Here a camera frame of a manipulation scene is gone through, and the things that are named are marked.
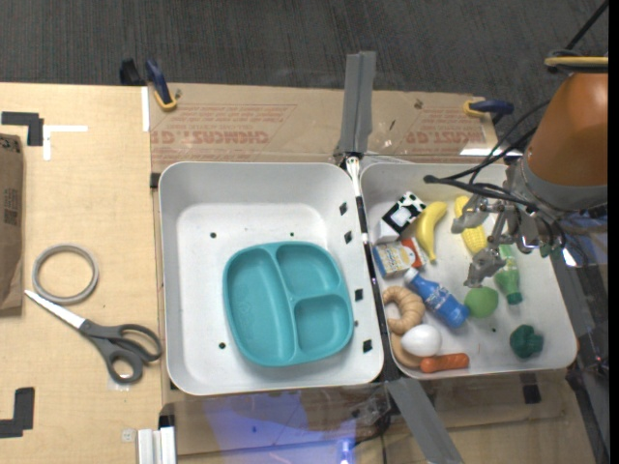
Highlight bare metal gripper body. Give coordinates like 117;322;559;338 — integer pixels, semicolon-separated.
485;159;568;260

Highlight yellow corn cob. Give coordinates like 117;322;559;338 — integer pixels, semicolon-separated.
453;194;488;256

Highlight green plastic bottle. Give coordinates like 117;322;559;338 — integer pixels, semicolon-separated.
492;244;525;306

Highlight green ball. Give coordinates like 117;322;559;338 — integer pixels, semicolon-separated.
463;285;500;320

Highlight yellow banana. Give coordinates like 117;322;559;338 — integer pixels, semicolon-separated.
414;201;449;264

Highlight blue plastic bottle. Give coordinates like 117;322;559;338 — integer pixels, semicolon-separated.
402;267;472;330

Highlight black and white carton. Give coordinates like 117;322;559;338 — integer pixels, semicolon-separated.
376;190;427;246

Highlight white plastic tray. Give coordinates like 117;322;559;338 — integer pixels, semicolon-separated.
359;161;579;382
158;160;386;397

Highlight tan croissant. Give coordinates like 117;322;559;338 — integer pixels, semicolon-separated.
381;285;427;336

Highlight white and orange carton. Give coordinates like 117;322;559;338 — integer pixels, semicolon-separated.
371;237;429;280

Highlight green broccoli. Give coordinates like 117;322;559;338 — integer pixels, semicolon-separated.
508;324;545;361

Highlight white egg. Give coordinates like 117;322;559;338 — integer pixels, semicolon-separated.
399;323;444;359

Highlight orange carrot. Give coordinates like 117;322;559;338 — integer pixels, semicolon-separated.
419;352;471;374

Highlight tan round biscuit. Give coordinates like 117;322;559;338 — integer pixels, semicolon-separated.
390;331;427;370

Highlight brown cardboard board, red print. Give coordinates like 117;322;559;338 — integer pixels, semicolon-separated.
148;82;584;457

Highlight teal divided plate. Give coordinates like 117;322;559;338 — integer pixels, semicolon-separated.
221;241;356;368

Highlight grey tape roll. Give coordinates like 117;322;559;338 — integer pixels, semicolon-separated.
31;243;101;306

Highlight brown paper bag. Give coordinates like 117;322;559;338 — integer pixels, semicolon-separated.
0;132;26;311

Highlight grey handled scissors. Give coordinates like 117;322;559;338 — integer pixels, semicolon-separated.
23;288;163;385

